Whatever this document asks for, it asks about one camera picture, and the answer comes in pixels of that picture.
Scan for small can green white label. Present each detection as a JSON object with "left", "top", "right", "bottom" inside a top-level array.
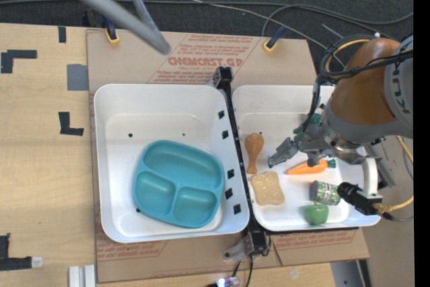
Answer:
[{"left": 309, "top": 179, "right": 341, "bottom": 206}]

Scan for beige toy bread slice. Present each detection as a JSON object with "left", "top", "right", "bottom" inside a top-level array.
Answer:
[{"left": 250, "top": 171, "right": 286, "bottom": 207}]

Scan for black cylinder on white bracket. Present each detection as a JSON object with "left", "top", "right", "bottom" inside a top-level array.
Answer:
[{"left": 337, "top": 157, "right": 384, "bottom": 216}]

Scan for brown toy chicken drumstick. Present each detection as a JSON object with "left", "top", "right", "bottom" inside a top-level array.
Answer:
[{"left": 244, "top": 132, "right": 265, "bottom": 175}]

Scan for thin black rod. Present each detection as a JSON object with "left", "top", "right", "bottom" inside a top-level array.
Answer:
[{"left": 221, "top": 80, "right": 260, "bottom": 237}]

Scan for green toy apple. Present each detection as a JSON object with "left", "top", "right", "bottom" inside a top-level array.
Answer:
[{"left": 304, "top": 203, "right": 330, "bottom": 227}]

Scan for black block with thin wires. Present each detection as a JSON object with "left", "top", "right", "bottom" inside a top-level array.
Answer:
[
  {"left": 214, "top": 66, "right": 234, "bottom": 89},
  {"left": 249, "top": 230, "right": 270, "bottom": 255}
]

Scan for orange toy carrot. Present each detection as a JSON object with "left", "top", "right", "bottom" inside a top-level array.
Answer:
[{"left": 286, "top": 158, "right": 337, "bottom": 176}]

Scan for blue divided plate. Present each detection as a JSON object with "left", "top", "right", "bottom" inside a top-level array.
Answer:
[{"left": 132, "top": 139, "right": 226, "bottom": 229}]

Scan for brown cardboard board red print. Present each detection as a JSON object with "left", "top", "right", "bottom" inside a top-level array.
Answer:
[{"left": 86, "top": 29, "right": 371, "bottom": 284}]

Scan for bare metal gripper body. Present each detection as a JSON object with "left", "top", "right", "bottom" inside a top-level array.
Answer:
[{"left": 296, "top": 125, "right": 367, "bottom": 165}]

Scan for white plastic tray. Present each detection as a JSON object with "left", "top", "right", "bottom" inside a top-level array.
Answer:
[
  {"left": 93, "top": 83, "right": 251, "bottom": 244},
  {"left": 231, "top": 84, "right": 382, "bottom": 233}
]

